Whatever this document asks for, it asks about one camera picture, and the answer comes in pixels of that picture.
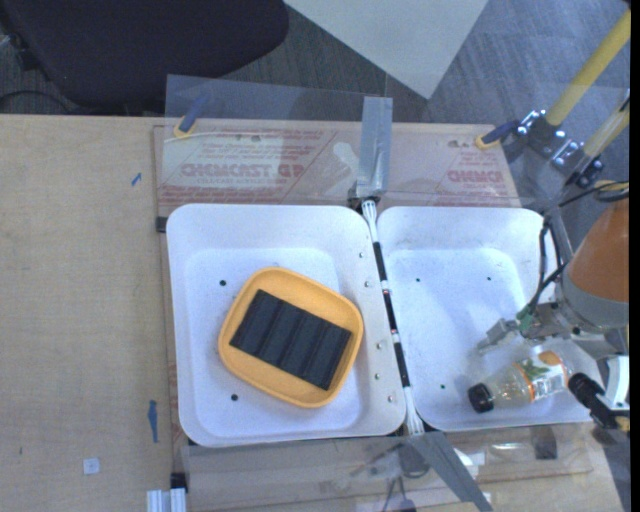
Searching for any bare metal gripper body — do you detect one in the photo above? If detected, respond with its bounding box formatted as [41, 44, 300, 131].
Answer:
[522, 301, 615, 349]

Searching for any clear plastic bottle black cap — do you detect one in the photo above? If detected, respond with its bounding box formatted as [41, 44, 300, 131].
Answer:
[466, 349, 577, 415]

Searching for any white plastic tray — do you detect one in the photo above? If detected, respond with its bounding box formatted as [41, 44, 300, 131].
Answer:
[165, 202, 408, 448]
[375, 205, 602, 433]

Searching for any thin black and white rod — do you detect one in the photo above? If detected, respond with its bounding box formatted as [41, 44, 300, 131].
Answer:
[360, 199, 427, 436]

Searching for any black ribbed block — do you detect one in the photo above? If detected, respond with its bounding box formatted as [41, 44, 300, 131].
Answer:
[228, 288, 354, 392]

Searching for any yellow plate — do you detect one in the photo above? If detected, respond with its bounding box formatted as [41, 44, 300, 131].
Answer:
[217, 265, 366, 410]

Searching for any brown cardboard board red print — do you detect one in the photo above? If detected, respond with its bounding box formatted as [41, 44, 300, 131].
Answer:
[152, 117, 597, 497]

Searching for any black cylinder on white bracket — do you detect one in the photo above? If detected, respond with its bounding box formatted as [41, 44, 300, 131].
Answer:
[567, 354, 630, 431]

